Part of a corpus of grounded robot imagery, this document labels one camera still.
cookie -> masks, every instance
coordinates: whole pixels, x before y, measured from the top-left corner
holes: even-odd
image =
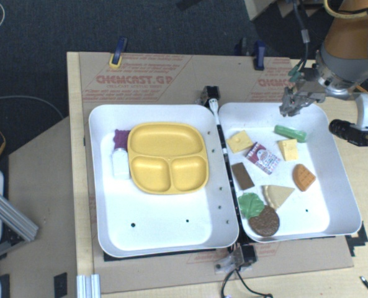
[[[315,182],[316,177],[304,165],[299,164],[294,168],[293,179],[298,188],[304,192]]]
[[[269,205],[265,205],[263,211],[258,216],[251,217],[248,222],[253,231],[263,237],[272,236],[280,226],[279,216]]]

yellow divided plate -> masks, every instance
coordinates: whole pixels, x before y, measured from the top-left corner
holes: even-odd
[[[127,151],[131,177],[148,193],[194,192],[204,187],[209,178],[203,137],[187,124],[137,125],[128,136]]]

brown chocolate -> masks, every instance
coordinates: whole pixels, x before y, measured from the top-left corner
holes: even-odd
[[[279,216],[269,205],[265,205],[263,211],[258,216],[251,217],[248,222],[253,231],[263,237],[272,236],[280,226]]]
[[[232,171],[239,182],[240,189],[246,190],[254,186],[253,180],[251,180],[250,175],[242,162],[233,165]]]

green object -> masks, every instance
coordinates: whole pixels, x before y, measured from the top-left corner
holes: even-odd
[[[275,133],[278,133],[279,135],[283,135],[285,137],[289,137],[292,139],[297,139],[297,141],[301,143],[307,141],[307,133],[301,130],[294,129],[294,128],[288,128],[288,127],[276,125]]]
[[[249,219],[258,216],[264,209],[264,202],[255,193],[244,193],[238,198],[240,212]]]
[[[299,69],[299,65],[295,65],[290,71],[289,71],[289,76],[293,76],[294,74],[296,74],[296,72]]]
[[[301,76],[301,72],[295,72],[292,76],[291,76],[291,78],[289,79],[289,81],[291,82],[291,83],[295,83],[298,79],[299,79],[299,77]]]

black carpet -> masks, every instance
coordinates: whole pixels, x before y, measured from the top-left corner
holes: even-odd
[[[300,58],[303,44],[291,13],[272,4],[250,21],[244,0],[0,0],[0,96],[33,96],[68,115],[66,52],[112,52],[119,36],[132,53],[233,55],[246,37],[262,40],[267,56]],[[306,23],[320,46],[331,17],[318,11]],[[8,155],[60,120],[32,99],[0,100],[0,130]]]

